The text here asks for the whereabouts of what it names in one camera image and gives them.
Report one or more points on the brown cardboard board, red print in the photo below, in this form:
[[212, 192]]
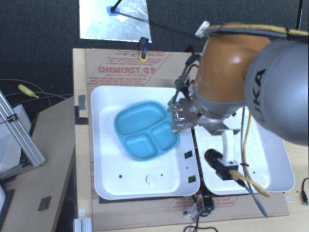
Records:
[[125, 66]]

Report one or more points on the white plastic tray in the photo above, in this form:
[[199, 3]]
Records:
[[135, 175], [270, 158]]

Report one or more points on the black cylinder on white bracket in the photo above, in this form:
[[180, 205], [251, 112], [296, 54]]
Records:
[[225, 165]]

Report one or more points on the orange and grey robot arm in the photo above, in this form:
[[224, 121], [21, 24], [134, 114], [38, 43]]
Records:
[[241, 64]]

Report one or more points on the thin black rod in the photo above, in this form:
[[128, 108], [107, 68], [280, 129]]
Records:
[[198, 161]]

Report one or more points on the blue divided plate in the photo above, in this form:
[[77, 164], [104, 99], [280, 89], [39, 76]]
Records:
[[142, 127]]

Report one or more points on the yellow banana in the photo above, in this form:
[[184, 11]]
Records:
[[27, 90]]

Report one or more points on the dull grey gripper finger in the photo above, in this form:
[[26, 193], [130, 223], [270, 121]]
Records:
[[179, 117], [177, 128]]

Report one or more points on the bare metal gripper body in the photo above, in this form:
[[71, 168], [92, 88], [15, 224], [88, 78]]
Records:
[[190, 112]]

